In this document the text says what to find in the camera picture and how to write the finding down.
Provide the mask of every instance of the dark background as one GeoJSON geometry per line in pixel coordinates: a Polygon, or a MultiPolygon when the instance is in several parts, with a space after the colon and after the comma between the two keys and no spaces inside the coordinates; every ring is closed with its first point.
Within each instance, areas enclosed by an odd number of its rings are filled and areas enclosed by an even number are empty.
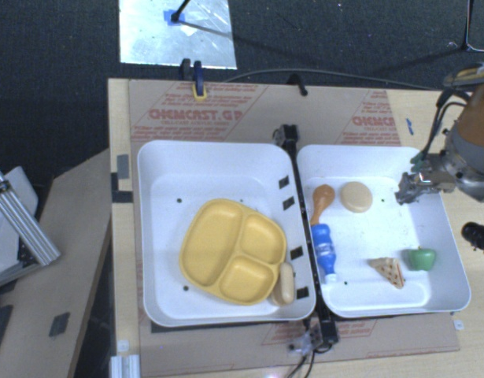
{"type": "MultiPolygon", "coordinates": [[[[467,0],[228,0],[238,71],[326,69],[440,89],[484,54],[460,50],[467,0]]],[[[34,183],[108,146],[107,79],[176,79],[177,68],[119,61],[118,0],[0,0],[0,168],[34,183]]],[[[484,0],[470,42],[484,48],[484,0]]],[[[197,58],[194,52],[191,58],[197,58]]],[[[285,83],[288,74],[252,82],[285,83]]],[[[305,74],[313,85],[396,87],[305,74]]]]}

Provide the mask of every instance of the wooden table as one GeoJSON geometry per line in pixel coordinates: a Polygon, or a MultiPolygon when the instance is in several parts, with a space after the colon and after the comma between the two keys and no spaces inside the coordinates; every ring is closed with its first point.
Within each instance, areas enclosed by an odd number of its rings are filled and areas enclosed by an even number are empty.
{"type": "MultiPolygon", "coordinates": [[[[111,128],[111,172],[117,171],[117,155],[130,152],[128,128],[128,80],[109,82],[109,120],[111,128]]],[[[422,148],[427,141],[430,123],[434,116],[437,91],[387,91],[390,108],[403,146],[422,148]],[[412,122],[413,134],[409,133],[407,119],[412,122]]],[[[445,126],[451,126],[459,112],[451,110],[445,126]]],[[[443,146],[442,136],[436,138],[433,151],[443,146]]],[[[119,180],[120,191],[130,191],[131,181],[119,180]]],[[[467,277],[471,285],[472,300],[454,319],[460,320],[464,330],[458,332],[460,351],[440,354],[376,358],[358,361],[317,363],[311,376],[330,377],[435,377],[435,376],[484,376],[484,254],[474,252],[471,245],[461,238],[460,230],[468,221],[484,224],[484,204],[478,204],[459,191],[443,195],[446,212],[456,237],[467,277]]],[[[118,355],[139,353],[139,326],[137,283],[135,267],[134,214],[124,203],[113,204],[114,279],[116,296],[116,338],[120,344],[118,355]]],[[[261,377],[286,376],[291,366],[266,369],[209,372],[188,377],[261,377]]]]}

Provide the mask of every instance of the cardboard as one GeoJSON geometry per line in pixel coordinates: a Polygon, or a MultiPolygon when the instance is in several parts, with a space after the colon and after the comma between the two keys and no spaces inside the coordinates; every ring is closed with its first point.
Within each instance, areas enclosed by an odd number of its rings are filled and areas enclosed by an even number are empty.
{"type": "MultiPolygon", "coordinates": [[[[132,165],[133,204],[129,206],[135,211],[139,353],[144,377],[294,365],[301,356],[290,352],[289,344],[305,331],[301,322],[188,329],[151,324],[142,307],[139,187],[135,177],[136,154],[145,142],[270,143],[281,124],[297,124],[299,146],[400,144],[385,91],[308,87],[309,95],[304,98],[293,86],[207,83],[207,90],[207,100],[196,102],[191,83],[132,80],[127,109],[125,102],[117,103],[120,112],[115,117],[126,118],[124,111],[129,111],[129,124],[119,125],[117,132],[131,140],[131,152],[121,150],[125,143],[113,157],[128,155],[132,165]]],[[[459,350],[453,321],[444,313],[342,321],[338,329],[340,342],[331,352],[317,356],[316,362],[459,350]]]]}

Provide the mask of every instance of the water bottle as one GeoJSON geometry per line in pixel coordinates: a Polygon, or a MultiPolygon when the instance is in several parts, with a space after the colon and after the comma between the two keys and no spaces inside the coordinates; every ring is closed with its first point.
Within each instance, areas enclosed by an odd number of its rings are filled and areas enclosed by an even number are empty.
{"type": "Polygon", "coordinates": [[[312,240],[317,263],[326,274],[326,284],[335,282],[334,262],[336,261],[336,252],[334,252],[329,226],[327,224],[313,225],[312,240]]]}

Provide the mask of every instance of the toy pizza slice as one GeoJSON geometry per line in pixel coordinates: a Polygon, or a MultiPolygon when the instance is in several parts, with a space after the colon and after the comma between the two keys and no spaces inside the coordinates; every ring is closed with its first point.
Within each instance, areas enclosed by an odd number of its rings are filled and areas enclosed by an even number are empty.
{"type": "Polygon", "coordinates": [[[402,276],[401,266],[396,258],[380,258],[369,261],[369,265],[375,268],[378,273],[387,278],[396,288],[405,286],[405,279],[402,276]]]}

